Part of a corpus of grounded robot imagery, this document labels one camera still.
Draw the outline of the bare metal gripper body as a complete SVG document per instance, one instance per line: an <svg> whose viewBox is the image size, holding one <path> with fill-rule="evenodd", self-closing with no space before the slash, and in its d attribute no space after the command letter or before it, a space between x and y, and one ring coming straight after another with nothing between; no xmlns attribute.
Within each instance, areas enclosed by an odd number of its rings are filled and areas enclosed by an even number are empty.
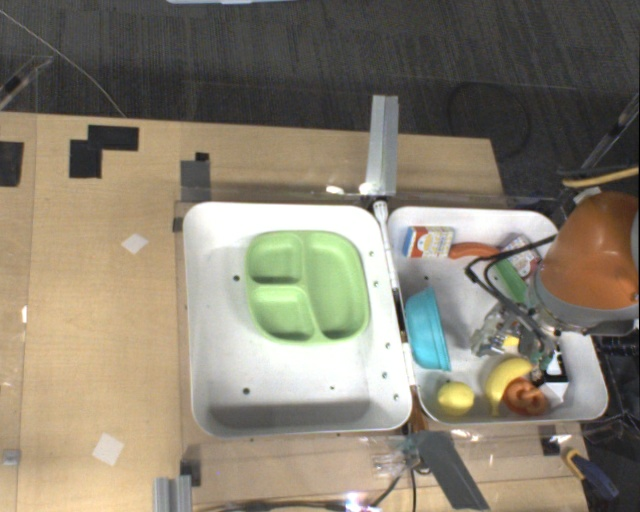
<svg viewBox="0 0 640 512"><path fill-rule="evenodd" d="M504 304L497 303L488 313L488 326L496 326L504 336L505 351L518 351L518 342L523 333L534 333L539 339L540 351L555 351L556 338L545 331L534 319L516 314Z"/></svg>

